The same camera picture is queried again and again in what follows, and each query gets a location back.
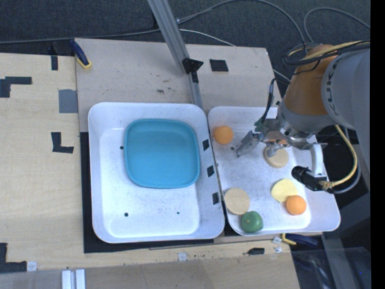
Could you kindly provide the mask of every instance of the blue plate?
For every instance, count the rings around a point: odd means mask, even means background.
[[[137,185],[187,187],[200,174],[196,134],[176,120],[136,120],[126,129],[125,162],[128,176]]]

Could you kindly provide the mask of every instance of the orange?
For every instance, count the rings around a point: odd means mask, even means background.
[[[300,195],[289,196],[286,201],[286,209],[292,215],[301,215],[305,212],[306,207],[306,201]]]
[[[233,140],[234,133],[233,129],[227,125],[218,126],[214,130],[214,139],[221,145],[227,145]]]

